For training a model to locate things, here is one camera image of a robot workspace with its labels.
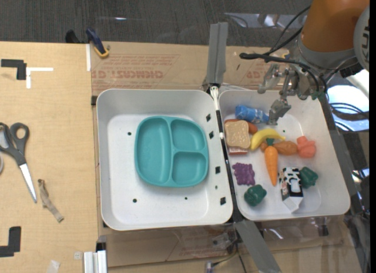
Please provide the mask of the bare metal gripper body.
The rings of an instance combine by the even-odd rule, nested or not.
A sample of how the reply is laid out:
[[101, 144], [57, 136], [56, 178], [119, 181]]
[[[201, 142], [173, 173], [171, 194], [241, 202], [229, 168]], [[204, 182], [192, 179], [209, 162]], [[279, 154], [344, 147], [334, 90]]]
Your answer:
[[299, 99], [321, 99], [326, 91], [326, 83], [315, 71], [304, 70], [299, 66], [290, 66], [289, 92]]

